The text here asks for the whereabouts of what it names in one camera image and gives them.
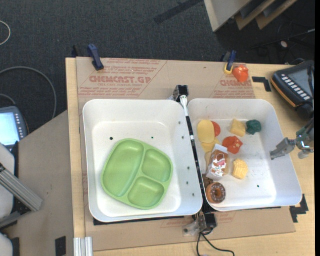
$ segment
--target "donut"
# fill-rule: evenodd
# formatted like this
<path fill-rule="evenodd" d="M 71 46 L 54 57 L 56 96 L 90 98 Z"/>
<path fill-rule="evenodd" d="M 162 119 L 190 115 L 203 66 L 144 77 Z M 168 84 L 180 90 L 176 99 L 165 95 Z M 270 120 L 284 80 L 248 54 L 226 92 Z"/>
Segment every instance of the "donut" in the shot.
<path fill-rule="evenodd" d="M 205 189 L 205 194 L 208 201 L 213 204 L 219 204 L 226 199 L 226 189 L 219 182 L 209 184 Z"/>

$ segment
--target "red object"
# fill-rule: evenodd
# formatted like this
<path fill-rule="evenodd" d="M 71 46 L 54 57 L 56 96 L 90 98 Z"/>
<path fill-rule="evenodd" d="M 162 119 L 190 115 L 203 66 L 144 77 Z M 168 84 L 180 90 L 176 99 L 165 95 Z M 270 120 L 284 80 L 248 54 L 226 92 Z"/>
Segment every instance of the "red object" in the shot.
<path fill-rule="evenodd" d="M 244 65 L 240 65 L 233 69 L 232 74 L 240 83 L 243 83 L 247 81 L 249 77 L 248 71 L 249 69 L 247 67 L 245 67 Z"/>
<path fill-rule="evenodd" d="M 214 136 L 217 137 L 221 133 L 220 125 L 214 121 L 211 121 L 211 122 L 213 123 L 213 127 L 214 127 Z"/>
<path fill-rule="evenodd" d="M 226 137 L 222 142 L 222 146 L 227 148 L 232 154 L 237 154 L 242 145 L 243 143 L 237 136 Z"/>

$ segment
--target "black carpet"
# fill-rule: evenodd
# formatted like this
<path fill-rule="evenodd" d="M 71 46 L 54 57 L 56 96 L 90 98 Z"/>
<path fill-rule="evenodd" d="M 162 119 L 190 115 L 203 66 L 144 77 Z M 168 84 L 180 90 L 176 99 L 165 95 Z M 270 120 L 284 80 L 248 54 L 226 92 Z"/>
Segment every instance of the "black carpet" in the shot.
<path fill-rule="evenodd" d="M 0 45 L 0 94 L 12 98 L 24 114 L 30 132 L 67 109 L 65 59 L 76 45 L 101 57 L 218 62 L 237 51 L 236 61 L 259 64 L 298 64 L 315 60 L 315 33 L 289 41 L 286 50 L 274 42 L 315 28 L 316 1 L 299 0 L 266 28 L 252 21 L 242 31 L 231 19 L 213 32 L 203 0 L 56 0 L 0 2 L 0 21 L 11 29 Z M 0 44 L 8 29 L 0 23 Z M 0 107 L 13 103 L 0 97 Z"/>

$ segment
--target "green divided plate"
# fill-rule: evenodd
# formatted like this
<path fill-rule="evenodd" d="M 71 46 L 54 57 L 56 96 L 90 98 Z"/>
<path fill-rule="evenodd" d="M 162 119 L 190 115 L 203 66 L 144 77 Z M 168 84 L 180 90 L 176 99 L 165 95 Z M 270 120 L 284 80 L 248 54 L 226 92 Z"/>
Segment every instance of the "green divided plate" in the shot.
<path fill-rule="evenodd" d="M 172 161 L 162 151 L 136 139 L 123 139 L 105 162 L 101 184 L 112 198 L 149 210 L 164 199 L 173 170 Z"/>

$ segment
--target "wooden table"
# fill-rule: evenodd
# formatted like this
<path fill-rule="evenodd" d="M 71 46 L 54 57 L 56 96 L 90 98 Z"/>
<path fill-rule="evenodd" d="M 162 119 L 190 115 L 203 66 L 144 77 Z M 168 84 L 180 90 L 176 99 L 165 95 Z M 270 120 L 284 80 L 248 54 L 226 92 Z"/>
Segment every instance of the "wooden table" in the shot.
<path fill-rule="evenodd" d="M 176 61 L 174 64 L 183 65 L 183 61 Z M 217 67 L 219 75 L 221 63 L 195 62 L 195 65 Z M 266 77 L 270 80 L 271 75 L 286 68 L 284 65 L 247 64 L 251 77 Z M 74 237 L 86 237 L 84 194 L 81 160 L 81 138 L 79 133 L 79 106 L 77 87 L 77 61 L 75 58 L 66 59 L 66 83 L 68 98 L 68 118 L 70 137 L 70 161 L 72 179 L 72 203 L 73 203 L 73 226 Z M 293 139 L 296 132 L 300 130 L 305 122 L 300 120 L 297 113 L 279 96 L 275 90 L 266 92 L 263 84 L 252 82 L 255 97 L 271 103 L 276 109 L 280 126 L 284 137 Z M 315 165 L 314 154 L 306 159 L 298 158 L 298 149 L 294 150 L 290 156 L 295 167 L 298 179 L 305 195 L 309 211 L 305 215 L 298 216 L 298 223 L 294 224 L 296 232 L 264 235 L 256 237 L 245 237 L 235 239 L 215 240 L 213 244 L 222 249 L 235 252 L 237 256 L 259 255 L 315 255 Z M 228 253 L 215 251 L 205 242 L 200 242 L 200 253 L 207 255 L 228 255 Z M 184 242 L 178 244 L 166 244 L 157 246 L 145 246 L 137 248 L 107 250 L 94 252 L 95 256 L 163 256 L 163 255 L 197 255 L 196 242 Z"/>

